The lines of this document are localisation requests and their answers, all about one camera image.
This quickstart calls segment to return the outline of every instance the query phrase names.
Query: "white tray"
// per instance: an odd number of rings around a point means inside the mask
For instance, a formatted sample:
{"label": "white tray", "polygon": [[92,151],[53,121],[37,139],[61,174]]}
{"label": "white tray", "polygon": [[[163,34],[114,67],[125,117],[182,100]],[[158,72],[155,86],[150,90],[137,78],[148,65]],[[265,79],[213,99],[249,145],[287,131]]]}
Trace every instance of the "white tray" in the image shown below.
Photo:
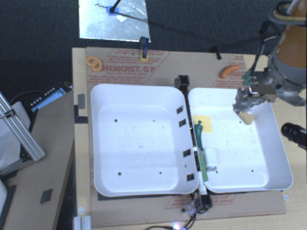
{"label": "white tray", "polygon": [[210,117],[212,133],[202,133],[207,155],[206,187],[215,193],[287,189],[293,177],[270,103],[256,105],[245,125],[233,111],[237,90],[196,88],[191,114]]}
{"label": "white tray", "polygon": [[198,177],[189,121],[178,89],[100,84],[93,88],[91,102],[94,184],[99,193],[195,191]]}

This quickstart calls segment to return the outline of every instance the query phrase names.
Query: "orange pretzel ring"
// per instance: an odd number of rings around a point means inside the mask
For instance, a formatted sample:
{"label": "orange pretzel ring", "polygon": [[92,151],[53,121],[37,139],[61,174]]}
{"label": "orange pretzel ring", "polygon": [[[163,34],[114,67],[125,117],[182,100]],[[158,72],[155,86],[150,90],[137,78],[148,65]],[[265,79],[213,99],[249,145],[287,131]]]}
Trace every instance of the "orange pretzel ring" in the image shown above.
{"label": "orange pretzel ring", "polygon": [[102,70],[102,61],[101,59],[95,56],[89,56],[86,58],[86,64],[92,68],[93,71],[101,71]]}

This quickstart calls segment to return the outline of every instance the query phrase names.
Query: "yellow clip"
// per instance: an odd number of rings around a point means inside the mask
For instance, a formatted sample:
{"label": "yellow clip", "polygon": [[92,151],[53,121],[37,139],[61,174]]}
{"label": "yellow clip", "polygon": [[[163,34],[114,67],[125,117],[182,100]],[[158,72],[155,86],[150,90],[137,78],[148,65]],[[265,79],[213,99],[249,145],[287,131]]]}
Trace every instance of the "yellow clip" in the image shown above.
{"label": "yellow clip", "polygon": [[148,61],[148,55],[149,55],[148,52],[147,52],[146,58],[143,58],[142,55],[143,55],[143,50],[141,51],[140,59],[142,62]]}

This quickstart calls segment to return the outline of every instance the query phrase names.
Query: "metal plate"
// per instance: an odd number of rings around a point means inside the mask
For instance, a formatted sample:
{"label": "metal plate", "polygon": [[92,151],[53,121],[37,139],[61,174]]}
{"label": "metal plate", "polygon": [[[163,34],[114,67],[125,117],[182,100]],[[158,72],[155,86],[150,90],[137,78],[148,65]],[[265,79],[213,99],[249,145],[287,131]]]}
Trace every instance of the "metal plate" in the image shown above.
{"label": "metal plate", "polygon": [[79,0],[80,38],[138,42],[149,36],[145,0],[122,0],[122,15],[109,15],[106,8],[117,0]]}

